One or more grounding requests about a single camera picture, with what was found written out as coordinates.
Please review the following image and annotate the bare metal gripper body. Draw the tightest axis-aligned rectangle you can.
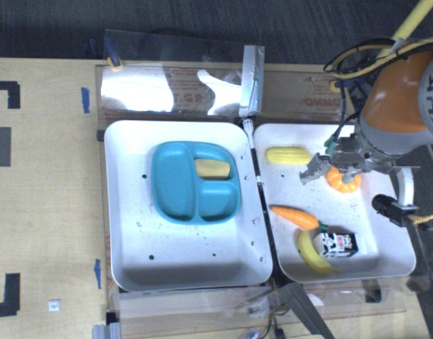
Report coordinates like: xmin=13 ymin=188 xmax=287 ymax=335
xmin=328 ymin=134 xmax=398 ymax=173

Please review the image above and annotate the orange pumpkin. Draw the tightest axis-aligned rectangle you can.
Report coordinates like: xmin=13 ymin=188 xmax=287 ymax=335
xmin=326 ymin=166 xmax=363 ymax=194

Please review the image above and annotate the yellow corn cob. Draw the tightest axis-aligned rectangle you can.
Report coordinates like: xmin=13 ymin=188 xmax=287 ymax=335
xmin=265 ymin=146 xmax=313 ymax=166

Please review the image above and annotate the white plastic tray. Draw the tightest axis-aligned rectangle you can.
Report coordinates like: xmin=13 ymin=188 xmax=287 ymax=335
xmin=103 ymin=119 xmax=274 ymax=292
xmin=253 ymin=122 xmax=417 ymax=284

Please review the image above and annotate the orange carrot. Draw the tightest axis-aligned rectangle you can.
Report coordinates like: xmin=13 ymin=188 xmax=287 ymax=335
xmin=269 ymin=205 xmax=330 ymax=233

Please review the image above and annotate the black and white milk carton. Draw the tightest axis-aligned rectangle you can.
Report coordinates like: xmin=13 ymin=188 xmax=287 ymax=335
xmin=319 ymin=232 xmax=360 ymax=258

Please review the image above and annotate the yellow banana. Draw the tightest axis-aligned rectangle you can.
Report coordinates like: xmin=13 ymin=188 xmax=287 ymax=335
xmin=296 ymin=230 xmax=343 ymax=275

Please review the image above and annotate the yellow bread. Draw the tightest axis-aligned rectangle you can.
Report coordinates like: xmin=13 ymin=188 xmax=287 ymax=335
xmin=194 ymin=158 xmax=232 ymax=181

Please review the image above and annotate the blue divided plate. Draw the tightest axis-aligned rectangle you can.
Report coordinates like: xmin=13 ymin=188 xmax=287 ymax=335
xmin=150 ymin=141 xmax=242 ymax=225

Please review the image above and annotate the black cylinder on white bracket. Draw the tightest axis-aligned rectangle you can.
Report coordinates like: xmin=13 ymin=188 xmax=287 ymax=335
xmin=372 ymin=165 xmax=421 ymax=228

